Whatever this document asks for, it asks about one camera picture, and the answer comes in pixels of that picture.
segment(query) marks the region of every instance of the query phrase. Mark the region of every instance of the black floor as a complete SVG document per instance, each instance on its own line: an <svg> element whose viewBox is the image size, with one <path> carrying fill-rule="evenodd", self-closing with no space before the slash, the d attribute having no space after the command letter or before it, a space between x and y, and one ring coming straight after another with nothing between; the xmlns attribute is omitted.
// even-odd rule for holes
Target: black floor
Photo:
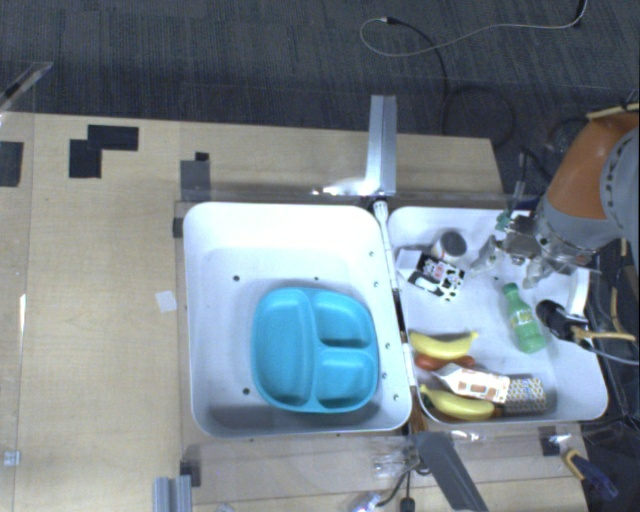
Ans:
<svg viewBox="0 0 640 512"><path fill-rule="evenodd" d="M40 112L346 130L367 129L371 94L394 94L400 132L491 138L506 192L526 147L539 162L527 174L528 192L539 194L584 113L637 94L637 0L589 0L579 26L567 30L490 30L443 48L442 64L435 52L375 55L359 28L369 18L393 16L441 43L492 23L565 24L577 6L577 0L0 0L0 87L27 61L52 61L37 91ZM406 28L379 23L366 36L392 52L427 44ZM443 105L447 91L453 94ZM592 510L625 510L638 501L640 438L633 425L620 427L628 412L612 409L605 418L618 429L624 456L616 455L615 443L590 445L592 458L622 482L624 499L594 501Z"/></svg>

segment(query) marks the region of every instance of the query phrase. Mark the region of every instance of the plastic bottle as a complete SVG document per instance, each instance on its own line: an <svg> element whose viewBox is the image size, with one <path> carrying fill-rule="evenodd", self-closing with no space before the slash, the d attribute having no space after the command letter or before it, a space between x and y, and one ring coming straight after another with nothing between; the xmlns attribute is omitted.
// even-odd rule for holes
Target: plastic bottle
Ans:
<svg viewBox="0 0 640 512"><path fill-rule="evenodd" d="M544 348L546 342L540 333L538 322L533 316L531 308L524 302L518 294L518 285L509 283L502 288L507 301L509 302L509 320L516 332L520 350L527 354L532 354Z"/></svg>

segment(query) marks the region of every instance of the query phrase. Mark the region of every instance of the white sticker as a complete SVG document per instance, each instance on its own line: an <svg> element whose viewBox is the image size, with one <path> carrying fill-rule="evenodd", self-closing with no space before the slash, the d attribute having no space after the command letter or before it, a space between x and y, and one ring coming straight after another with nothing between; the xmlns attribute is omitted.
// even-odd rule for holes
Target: white sticker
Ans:
<svg viewBox="0 0 640 512"><path fill-rule="evenodd" d="M178 303L171 290L156 293L156 301L158 301L160 313L167 313L178 309Z"/></svg>

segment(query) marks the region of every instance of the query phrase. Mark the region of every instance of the bottle cap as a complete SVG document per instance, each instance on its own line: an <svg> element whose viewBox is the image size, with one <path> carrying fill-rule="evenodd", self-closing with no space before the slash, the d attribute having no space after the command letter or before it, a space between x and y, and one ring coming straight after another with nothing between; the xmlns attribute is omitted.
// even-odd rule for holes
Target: bottle cap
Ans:
<svg viewBox="0 0 640 512"><path fill-rule="evenodd" d="M502 293L513 293L518 291L518 285L516 283L505 284L502 287Z"/></svg>

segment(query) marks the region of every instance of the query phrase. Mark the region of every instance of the wooden table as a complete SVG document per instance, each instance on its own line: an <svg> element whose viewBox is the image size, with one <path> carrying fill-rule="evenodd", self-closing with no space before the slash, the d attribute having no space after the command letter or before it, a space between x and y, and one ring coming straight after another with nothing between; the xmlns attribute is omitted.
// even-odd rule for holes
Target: wooden table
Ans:
<svg viewBox="0 0 640 512"><path fill-rule="evenodd" d="M176 291L179 161L207 152L214 181L286 184L293 175L321 186L364 173L367 135L57 115L34 123L14 509L151 510L154 478L175 477L182 456L177 315L162 313L156 300ZM139 149L103 151L101 179L70 179L69 140L86 139L88 124L137 126ZM398 176L437 191L501 192L484 140L400 136ZM3 219L12 209L6 197L19 191L0 191ZM578 432L572 446L584 453ZM532 455L518 442L493 454L480 446L461 453L491 510L586 510L580 483L558 457ZM342 510L371 480L361 462L346 469L361 474L348 492L296 496L293 481L287 489L287 475L273 473L280 466L265 461L264 478L286 490L269 500L241 499L252 482L238 467L231 505L237 512ZM414 484L419 511L449 510L433 478Z"/></svg>

